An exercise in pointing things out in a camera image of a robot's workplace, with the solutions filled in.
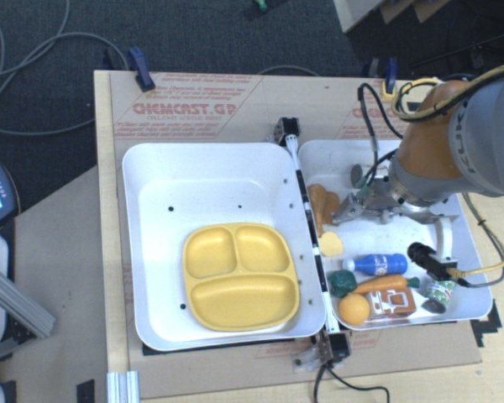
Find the yellow biscuit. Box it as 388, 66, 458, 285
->
318, 230, 345, 258

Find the brown toy bread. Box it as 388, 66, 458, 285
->
307, 183, 341, 238

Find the green and white can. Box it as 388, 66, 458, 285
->
421, 279, 458, 315

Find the white and brown carton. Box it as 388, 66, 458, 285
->
362, 287, 418, 322

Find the yellow divided plate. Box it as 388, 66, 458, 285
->
181, 222, 302, 332

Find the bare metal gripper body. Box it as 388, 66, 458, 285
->
358, 177, 459, 227

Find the black block with thin wires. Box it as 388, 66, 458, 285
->
293, 331, 353, 374
272, 116, 301, 147

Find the orange carrot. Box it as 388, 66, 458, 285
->
351, 274, 422, 297

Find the brown cardboard board red print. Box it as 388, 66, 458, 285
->
108, 71, 485, 400

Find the black cylinder on white bracket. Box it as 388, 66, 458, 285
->
407, 215, 459, 283

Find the white plastic tray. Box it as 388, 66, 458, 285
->
297, 139, 494, 332
121, 142, 328, 353

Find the orange ball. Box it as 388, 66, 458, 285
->
338, 292, 371, 327

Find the green broccoli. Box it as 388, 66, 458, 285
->
327, 269, 359, 299

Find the thin black and white rod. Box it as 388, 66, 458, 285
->
286, 133, 341, 334

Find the blue bottle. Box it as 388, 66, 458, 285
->
341, 253, 410, 278

